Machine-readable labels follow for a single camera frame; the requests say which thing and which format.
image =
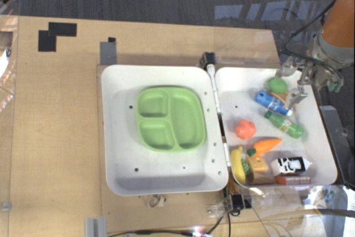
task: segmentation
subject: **black cable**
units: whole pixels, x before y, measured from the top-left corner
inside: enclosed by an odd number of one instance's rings
[[[188,236],[188,237],[192,237],[193,236],[193,233],[191,233],[191,232],[183,232],[183,231],[138,230],[138,231],[123,232],[123,233],[117,233],[117,234],[113,234],[113,235],[108,235],[107,237],[117,237],[117,236],[122,236],[122,235],[125,235],[125,234],[150,235],[150,234],[157,234],[157,233],[168,233],[168,234],[175,234],[175,235]]]
[[[220,225],[223,217],[225,214],[217,221],[217,223],[207,232],[207,234],[211,234],[218,225]],[[231,223],[230,223],[230,218],[228,214],[228,221],[229,221],[229,226],[230,226],[230,231],[231,231]],[[116,233],[116,234],[111,234],[108,235],[107,237],[118,237],[118,236],[123,236],[125,234],[136,234],[136,235],[150,235],[154,233],[168,233],[168,234],[176,234],[176,235],[181,235],[181,236],[189,236],[192,237],[193,233],[191,232],[185,232],[185,231],[169,231],[169,230],[138,230],[138,231],[128,231],[128,232],[123,232],[123,233]]]
[[[227,216],[228,216],[228,237],[231,237],[231,231],[232,231],[231,217],[229,216],[229,213],[227,213]]]
[[[207,234],[211,234],[213,232],[213,230],[215,230],[217,228],[217,226],[220,225],[224,216],[225,216],[225,214],[217,221],[217,223],[209,231],[207,231]]]

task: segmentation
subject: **connector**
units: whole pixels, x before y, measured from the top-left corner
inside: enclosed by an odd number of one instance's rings
[[[239,215],[240,211],[245,208],[244,198],[241,194],[232,194],[232,215]]]
[[[200,67],[204,70],[206,70],[206,67],[208,64],[215,64],[216,63],[216,57],[215,53],[203,53],[201,59],[200,59]]]

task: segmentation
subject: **black tape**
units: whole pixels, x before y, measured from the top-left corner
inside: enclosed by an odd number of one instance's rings
[[[77,36],[77,24],[75,23],[56,23],[49,22],[49,35],[50,36]]]
[[[55,52],[56,36],[50,36],[49,31],[38,31],[38,51],[39,52]]]

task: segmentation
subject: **small box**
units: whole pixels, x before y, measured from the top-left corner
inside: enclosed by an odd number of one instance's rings
[[[278,158],[270,163],[274,176],[297,175],[305,172],[312,163],[302,157]]]

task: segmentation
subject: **toy orange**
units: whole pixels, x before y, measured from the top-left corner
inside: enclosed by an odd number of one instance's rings
[[[243,119],[237,124],[234,132],[240,139],[245,140],[251,138],[256,133],[256,128],[254,123]]]

